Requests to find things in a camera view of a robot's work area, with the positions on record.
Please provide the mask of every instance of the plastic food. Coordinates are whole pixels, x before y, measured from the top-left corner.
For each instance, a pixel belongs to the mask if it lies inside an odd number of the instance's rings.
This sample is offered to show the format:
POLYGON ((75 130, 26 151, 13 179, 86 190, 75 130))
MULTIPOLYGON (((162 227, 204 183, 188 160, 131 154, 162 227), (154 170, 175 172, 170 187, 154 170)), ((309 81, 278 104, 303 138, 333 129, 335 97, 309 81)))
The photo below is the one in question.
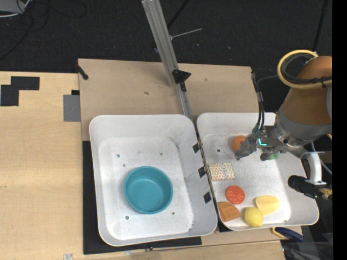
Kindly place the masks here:
POLYGON ((279 208, 279 200, 275 196, 257 197, 255 204, 263 215, 271 214, 279 208))
POLYGON ((240 204, 245 200, 245 192, 237 185, 232 185, 226 189, 226 197, 233 204, 240 204))
POLYGON ((247 207, 244 218, 250 226, 262 226, 263 216, 261 211, 256 207, 247 207))
POLYGON ((246 137, 243 135, 238 135, 232 140, 232 149, 233 151, 238 151, 241 144, 245 141, 246 137))
POLYGON ((224 222, 241 217, 239 209, 237 209, 236 206, 230 202, 218 202, 218 209, 221 219, 224 222))

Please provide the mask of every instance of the black clip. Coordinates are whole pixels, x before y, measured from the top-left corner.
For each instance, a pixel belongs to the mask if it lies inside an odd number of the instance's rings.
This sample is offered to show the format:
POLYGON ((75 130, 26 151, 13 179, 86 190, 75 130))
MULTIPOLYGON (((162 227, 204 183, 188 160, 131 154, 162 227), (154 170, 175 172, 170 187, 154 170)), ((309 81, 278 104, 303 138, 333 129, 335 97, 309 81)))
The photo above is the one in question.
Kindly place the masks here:
POLYGON ((172 75, 173 75, 173 79, 175 81, 176 84, 180 84, 181 86, 181 90, 183 92, 186 92, 187 89, 185 88, 185 83, 184 81, 187 80, 189 78, 189 76, 191 75, 191 73, 186 72, 186 71, 182 71, 179 69, 174 69, 172 71, 172 75))
POLYGON ((320 78, 320 82, 322 83, 322 88, 326 87, 326 84, 324 83, 325 80, 327 80, 326 76, 323 76, 323 77, 320 78))
POLYGON ((84 70, 80 66, 78 66, 78 72, 82 75, 84 80, 88 80, 89 76, 84 72, 84 70))

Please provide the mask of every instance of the blue bowl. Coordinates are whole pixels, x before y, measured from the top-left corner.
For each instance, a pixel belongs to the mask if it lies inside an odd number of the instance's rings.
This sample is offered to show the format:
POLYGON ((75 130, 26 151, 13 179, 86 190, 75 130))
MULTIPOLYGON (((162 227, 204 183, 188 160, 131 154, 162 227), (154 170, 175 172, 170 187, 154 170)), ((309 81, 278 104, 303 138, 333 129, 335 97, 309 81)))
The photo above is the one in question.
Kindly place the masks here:
POLYGON ((124 181, 124 195, 138 212, 155 214, 163 211, 172 200, 172 184, 161 170, 143 166, 132 170, 124 181))

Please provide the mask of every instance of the black floor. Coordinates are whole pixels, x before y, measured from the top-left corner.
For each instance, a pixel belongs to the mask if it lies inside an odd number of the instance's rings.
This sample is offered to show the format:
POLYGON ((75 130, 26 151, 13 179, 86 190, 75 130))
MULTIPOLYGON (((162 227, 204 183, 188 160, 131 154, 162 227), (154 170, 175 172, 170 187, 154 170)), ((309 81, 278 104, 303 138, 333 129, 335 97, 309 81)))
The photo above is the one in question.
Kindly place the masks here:
MULTIPOLYGON (((184 1, 160 0, 168 23, 184 1)), ((261 78, 275 75, 293 50, 332 55, 332 0, 189 0, 169 32, 199 28, 172 40, 179 63, 250 66, 261 78)), ((24 14, 0 18, 0 70, 75 73, 82 57, 159 62, 152 42, 141 0, 33 0, 24 14)), ((267 112, 276 112, 289 90, 278 79, 260 88, 267 112)), ((314 144, 332 150, 326 136, 314 144)), ((327 172, 323 180, 332 184, 327 172)), ((306 234, 314 242, 332 233, 332 202, 318 205, 320 220, 306 234)))

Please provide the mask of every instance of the yellow lemon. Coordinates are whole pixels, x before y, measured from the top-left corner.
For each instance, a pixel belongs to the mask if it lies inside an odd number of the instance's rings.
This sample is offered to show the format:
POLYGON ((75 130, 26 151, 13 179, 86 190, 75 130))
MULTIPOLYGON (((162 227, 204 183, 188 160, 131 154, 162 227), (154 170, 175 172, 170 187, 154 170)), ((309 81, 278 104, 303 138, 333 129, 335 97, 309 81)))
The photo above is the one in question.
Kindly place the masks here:
POLYGON ((277 211, 279 208, 279 200, 275 196, 257 197, 255 203, 264 216, 277 211))
POLYGON ((250 226, 262 226, 263 216, 258 208, 247 207, 244 218, 250 226))

